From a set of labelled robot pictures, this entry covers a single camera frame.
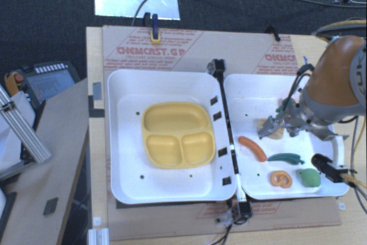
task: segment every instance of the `black clip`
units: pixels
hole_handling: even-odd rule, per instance
[[[153,43],[159,43],[161,41],[161,34],[159,33],[159,28],[158,28],[158,15],[155,13],[152,16],[152,31],[150,32],[150,40]]]
[[[12,110],[15,107],[15,103],[14,101],[9,101],[8,103],[4,104],[1,108],[0,111],[9,111]]]
[[[151,26],[150,13],[144,13],[143,26],[144,27],[150,27]]]
[[[222,77],[225,70],[224,59],[213,59],[206,67],[206,72],[215,78]]]
[[[280,37],[279,37],[279,34],[278,34],[278,30],[275,29],[274,26],[270,25],[266,28],[265,32],[264,33],[271,33],[274,35],[274,38],[277,42],[280,41]]]

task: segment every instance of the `monitor screen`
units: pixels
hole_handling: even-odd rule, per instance
[[[56,71],[28,77],[34,94],[41,103],[74,85],[68,71]]]

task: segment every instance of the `blue clamp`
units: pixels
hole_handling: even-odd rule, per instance
[[[161,41],[161,34],[158,28],[158,15],[155,13],[152,16],[152,31],[150,31],[150,40],[152,43],[159,43]]]

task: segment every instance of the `toy sausage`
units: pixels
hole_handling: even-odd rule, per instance
[[[265,152],[263,151],[263,149],[261,149],[261,147],[256,142],[254,142],[253,140],[245,136],[239,136],[239,143],[250,148],[255,153],[259,161],[261,162],[266,161],[267,156]]]
[[[292,177],[284,170],[277,170],[270,175],[270,183],[273,186],[280,186],[282,188],[289,188],[293,181]]]

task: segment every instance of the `yellow cable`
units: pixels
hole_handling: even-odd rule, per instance
[[[353,183],[361,185],[361,186],[363,186],[364,188],[367,189],[367,185],[365,183],[363,183],[361,181],[358,181],[355,177],[353,177],[350,174],[340,174],[340,176],[343,178],[344,181],[353,182]]]
[[[365,119],[364,119],[364,121],[363,121],[363,125],[362,125],[362,128],[361,128],[360,134],[359,134],[358,139],[357,139],[357,141],[356,141],[356,146],[355,146],[355,148],[354,148],[354,153],[356,152],[357,147],[358,147],[358,145],[359,145],[359,143],[360,143],[360,140],[361,140],[361,138],[362,138],[362,134],[363,134],[363,130],[365,129],[365,127],[366,127],[366,117],[365,117]]]
[[[341,22],[335,22],[329,25],[326,25],[324,27],[321,27],[320,29],[325,28],[332,28],[336,26],[345,26],[345,25],[366,25],[366,20],[350,20],[350,21],[341,21]]]
[[[356,150],[357,150],[357,147],[358,147],[358,145],[359,145],[359,143],[360,143],[360,141],[361,141],[361,138],[362,138],[363,131],[364,131],[365,127],[366,127],[366,117],[365,117],[365,119],[364,119],[364,121],[363,121],[363,125],[362,125],[362,127],[361,127],[360,134],[358,135],[358,139],[357,139],[356,144],[355,144],[355,147],[354,147],[354,154],[353,154],[353,158],[352,158],[352,161],[353,161],[353,162],[354,162],[354,155],[355,155]],[[361,185],[361,186],[363,186],[364,188],[366,188],[366,189],[367,189],[367,185],[366,185],[365,183],[363,183],[363,182],[361,182],[361,181],[357,180],[355,176],[352,176],[352,175],[350,175],[350,174],[341,174],[340,176],[341,176],[341,177],[343,178],[343,180],[345,180],[345,181],[356,183],[356,184]]]

